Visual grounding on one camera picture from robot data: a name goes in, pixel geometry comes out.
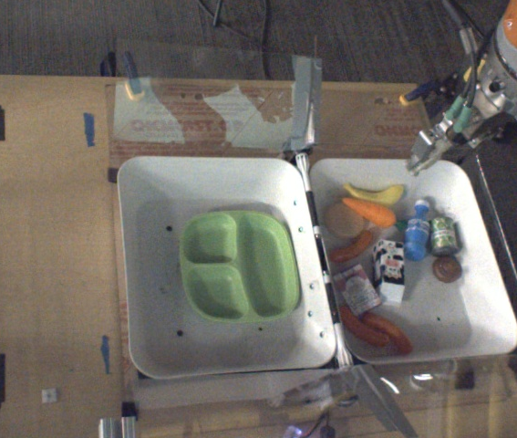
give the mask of green can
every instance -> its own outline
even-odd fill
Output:
[[[455,222],[447,216],[430,221],[430,242],[434,256],[450,256],[459,252]]]

